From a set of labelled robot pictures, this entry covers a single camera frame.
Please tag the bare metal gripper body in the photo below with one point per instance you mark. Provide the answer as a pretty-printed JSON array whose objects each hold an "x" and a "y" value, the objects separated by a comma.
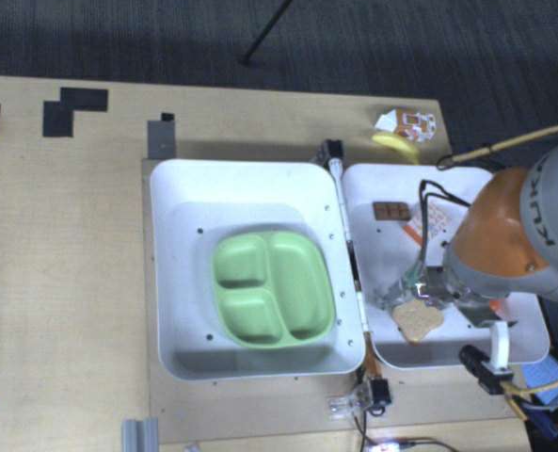
[{"x": 441, "y": 287}]

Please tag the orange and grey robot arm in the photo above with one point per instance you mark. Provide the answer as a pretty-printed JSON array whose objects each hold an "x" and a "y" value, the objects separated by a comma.
[{"x": 504, "y": 233}]

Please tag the tan bread slice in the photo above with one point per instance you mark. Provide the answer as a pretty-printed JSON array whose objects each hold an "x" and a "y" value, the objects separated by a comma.
[{"x": 417, "y": 323}]

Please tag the white plastic tray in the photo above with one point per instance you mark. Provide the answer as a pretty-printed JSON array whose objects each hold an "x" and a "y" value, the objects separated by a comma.
[
  {"x": 382, "y": 262},
  {"x": 184, "y": 276}
]

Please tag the orange and white packet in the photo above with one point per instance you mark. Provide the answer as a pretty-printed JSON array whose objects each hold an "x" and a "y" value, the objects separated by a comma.
[{"x": 436, "y": 219}]

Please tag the brown chocolate bar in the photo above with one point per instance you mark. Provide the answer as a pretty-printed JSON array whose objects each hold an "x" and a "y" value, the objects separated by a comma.
[{"x": 391, "y": 211}]

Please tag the green divided plate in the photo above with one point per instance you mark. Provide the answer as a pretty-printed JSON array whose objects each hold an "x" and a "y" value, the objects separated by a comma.
[{"x": 302, "y": 276}]

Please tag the yellow banana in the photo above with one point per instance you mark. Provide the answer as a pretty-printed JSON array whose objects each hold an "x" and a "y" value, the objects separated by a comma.
[{"x": 396, "y": 144}]

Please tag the black cylinder on white bracket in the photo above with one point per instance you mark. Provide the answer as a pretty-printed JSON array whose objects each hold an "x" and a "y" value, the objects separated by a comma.
[{"x": 483, "y": 370}]

